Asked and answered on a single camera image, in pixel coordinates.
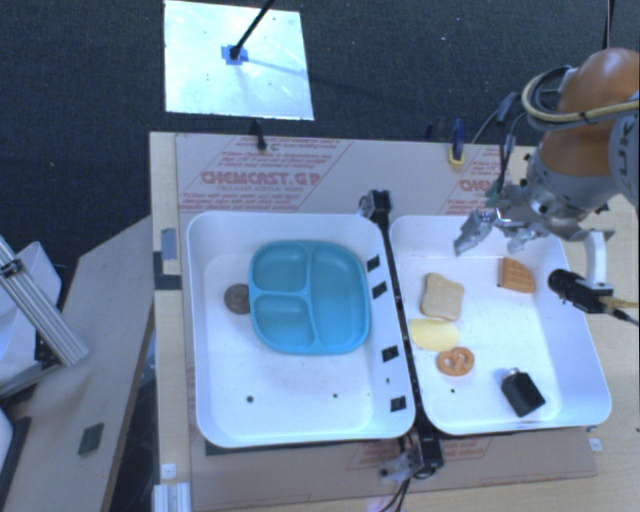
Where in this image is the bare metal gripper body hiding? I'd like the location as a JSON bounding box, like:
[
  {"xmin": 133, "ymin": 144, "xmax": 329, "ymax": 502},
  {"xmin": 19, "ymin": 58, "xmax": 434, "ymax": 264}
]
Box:
[{"xmin": 492, "ymin": 182, "xmax": 618, "ymax": 245}]

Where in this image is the orange toy waffle biscuit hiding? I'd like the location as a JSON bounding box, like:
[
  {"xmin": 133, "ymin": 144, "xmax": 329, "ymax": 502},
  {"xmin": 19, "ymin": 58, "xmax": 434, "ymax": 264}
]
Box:
[{"xmin": 496, "ymin": 257, "xmax": 536, "ymax": 295}]

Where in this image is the tan toy bread slice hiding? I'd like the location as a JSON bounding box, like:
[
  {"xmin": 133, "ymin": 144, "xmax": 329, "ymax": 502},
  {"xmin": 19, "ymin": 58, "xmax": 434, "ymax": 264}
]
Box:
[{"xmin": 419, "ymin": 272, "xmax": 465, "ymax": 322}]

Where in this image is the thin black rod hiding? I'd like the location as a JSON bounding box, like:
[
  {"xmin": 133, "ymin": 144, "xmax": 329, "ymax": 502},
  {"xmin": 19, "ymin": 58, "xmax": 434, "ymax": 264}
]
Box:
[{"xmin": 375, "ymin": 209, "xmax": 430, "ymax": 441}]

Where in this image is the yellow toy potato chip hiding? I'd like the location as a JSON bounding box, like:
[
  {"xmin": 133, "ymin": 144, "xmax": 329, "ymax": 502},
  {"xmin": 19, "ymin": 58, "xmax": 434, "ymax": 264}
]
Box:
[{"xmin": 409, "ymin": 318, "xmax": 460, "ymax": 351}]

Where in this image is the white plastic tray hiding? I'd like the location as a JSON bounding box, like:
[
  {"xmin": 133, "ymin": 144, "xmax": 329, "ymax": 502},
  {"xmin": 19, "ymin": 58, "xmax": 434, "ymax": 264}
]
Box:
[
  {"xmin": 186, "ymin": 210, "xmax": 417, "ymax": 449},
  {"xmin": 388, "ymin": 215, "xmax": 613, "ymax": 436}
]

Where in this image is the orange toy pretzel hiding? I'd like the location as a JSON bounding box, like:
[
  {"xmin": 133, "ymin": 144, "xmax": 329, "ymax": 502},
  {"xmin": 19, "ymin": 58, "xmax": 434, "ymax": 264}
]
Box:
[{"xmin": 436, "ymin": 346, "xmax": 476, "ymax": 378}]

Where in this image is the black rectangular block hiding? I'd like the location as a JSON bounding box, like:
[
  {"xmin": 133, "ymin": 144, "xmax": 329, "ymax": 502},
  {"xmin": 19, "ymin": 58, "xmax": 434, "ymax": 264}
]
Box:
[{"xmin": 500, "ymin": 367, "xmax": 547, "ymax": 418}]

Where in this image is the brown cardboard board red print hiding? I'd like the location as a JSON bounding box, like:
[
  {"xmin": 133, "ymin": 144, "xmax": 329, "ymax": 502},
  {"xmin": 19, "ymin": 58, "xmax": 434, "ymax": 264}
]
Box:
[{"xmin": 174, "ymin": 132, "xmax": 599, "ymax": 510}]

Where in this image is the blue divided plate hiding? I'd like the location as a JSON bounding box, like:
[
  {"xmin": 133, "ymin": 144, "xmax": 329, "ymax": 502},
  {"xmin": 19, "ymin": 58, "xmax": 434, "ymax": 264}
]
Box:
[{"xmin": 248, "ymin": 240, "xmax": 371, "ymax": 357}]

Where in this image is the brown round disc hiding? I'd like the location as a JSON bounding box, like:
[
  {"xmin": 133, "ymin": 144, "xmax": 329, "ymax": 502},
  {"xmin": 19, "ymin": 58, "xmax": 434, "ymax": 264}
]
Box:
[{"xmin": 223, "ymin": 283, "xmax": 252, "ymax": 316}]

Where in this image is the black cylinder on white bracket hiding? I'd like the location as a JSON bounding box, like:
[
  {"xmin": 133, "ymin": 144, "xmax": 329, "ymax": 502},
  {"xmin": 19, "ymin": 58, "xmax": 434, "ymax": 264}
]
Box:
[{"xmin": 547, "ymin": 232, "xmax": 615, "ymax": 315}]

